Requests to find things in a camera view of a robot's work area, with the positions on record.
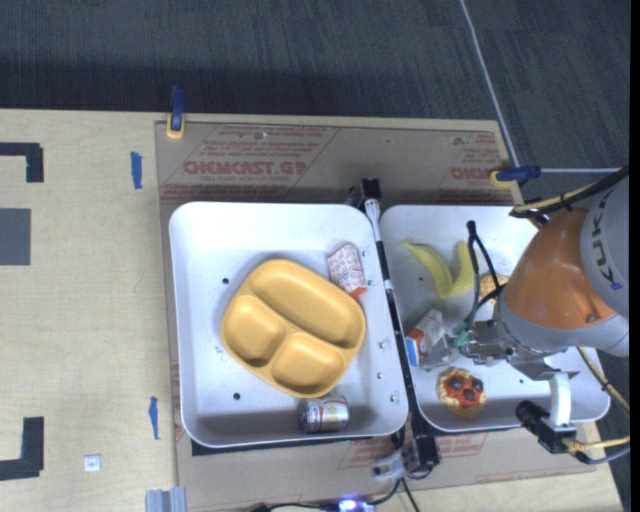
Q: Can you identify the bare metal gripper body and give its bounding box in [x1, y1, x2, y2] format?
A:
[457, 319, 515, 368]

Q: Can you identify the black block with thin wires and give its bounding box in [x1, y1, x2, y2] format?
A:
[344, 178, 384, 211]
[405, 430, 442, 474]

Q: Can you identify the brown cardboard board red print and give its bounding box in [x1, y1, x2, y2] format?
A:
[153, 117, 597, 497]

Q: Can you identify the white blue orange carton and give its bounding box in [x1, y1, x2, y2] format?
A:
[405, 308, 447, 367]

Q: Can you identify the yellow brown toy bread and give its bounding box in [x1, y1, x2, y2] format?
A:
[474, 273, 510, 307]

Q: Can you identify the yellow banana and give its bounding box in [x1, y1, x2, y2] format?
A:
[401, 239, 482, 301]

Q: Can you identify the white plastic tray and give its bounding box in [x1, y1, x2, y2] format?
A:
[168, 201, 410, 449]
[378, 203, 612, 434]

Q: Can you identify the orange divided plate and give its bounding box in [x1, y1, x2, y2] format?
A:
[220, 258, 368, 400]

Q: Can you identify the silver can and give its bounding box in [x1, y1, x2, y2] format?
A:
[297, 395, 351, 435]

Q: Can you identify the toy pizza slice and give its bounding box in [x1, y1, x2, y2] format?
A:
[435, 366, 488, 419]

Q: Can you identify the thin black and white rod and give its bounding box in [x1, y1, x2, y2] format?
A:
[364, 197, 427, 444]

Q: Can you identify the orange and white carton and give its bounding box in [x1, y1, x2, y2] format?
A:
[326, 242, 369, 299]

